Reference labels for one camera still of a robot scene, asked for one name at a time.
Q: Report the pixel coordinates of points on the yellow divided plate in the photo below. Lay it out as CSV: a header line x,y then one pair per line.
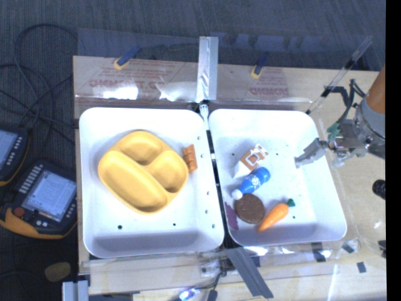
x,y
138,174

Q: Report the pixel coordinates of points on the orange carrot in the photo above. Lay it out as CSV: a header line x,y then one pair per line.
x,y
275,215

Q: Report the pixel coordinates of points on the white plastic tray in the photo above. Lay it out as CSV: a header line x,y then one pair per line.
x,y
300,199
147,230

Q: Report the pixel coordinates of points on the orange ribbed biscuit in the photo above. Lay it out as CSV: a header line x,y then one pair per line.
x,y
191,158

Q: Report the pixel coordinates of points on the purple grapes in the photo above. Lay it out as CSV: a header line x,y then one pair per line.
x,y
231,216

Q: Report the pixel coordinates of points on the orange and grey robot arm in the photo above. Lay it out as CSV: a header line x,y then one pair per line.
x,y
376,96

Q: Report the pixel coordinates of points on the white and orange carton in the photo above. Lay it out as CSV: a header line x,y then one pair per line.
x,y
252,158

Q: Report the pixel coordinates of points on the black cylinder on white bracket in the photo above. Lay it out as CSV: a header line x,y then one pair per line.
x,y
379,188

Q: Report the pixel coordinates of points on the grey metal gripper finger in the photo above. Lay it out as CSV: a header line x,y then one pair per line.
x,y
311,153
337,162

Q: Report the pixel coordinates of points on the brown cardboard board red print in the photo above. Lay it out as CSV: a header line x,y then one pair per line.
x,y
150,77

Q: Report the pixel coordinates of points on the dull yellow oval object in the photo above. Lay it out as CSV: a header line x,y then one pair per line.
x,y
57,271

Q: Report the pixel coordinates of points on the brown round biscuit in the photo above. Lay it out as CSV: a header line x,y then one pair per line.
x,y
250,209

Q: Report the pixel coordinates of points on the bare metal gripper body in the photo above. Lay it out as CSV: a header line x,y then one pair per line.
x,y
350,141

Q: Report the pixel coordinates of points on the blue bottle white cap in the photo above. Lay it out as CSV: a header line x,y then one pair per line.
x,y
254,180

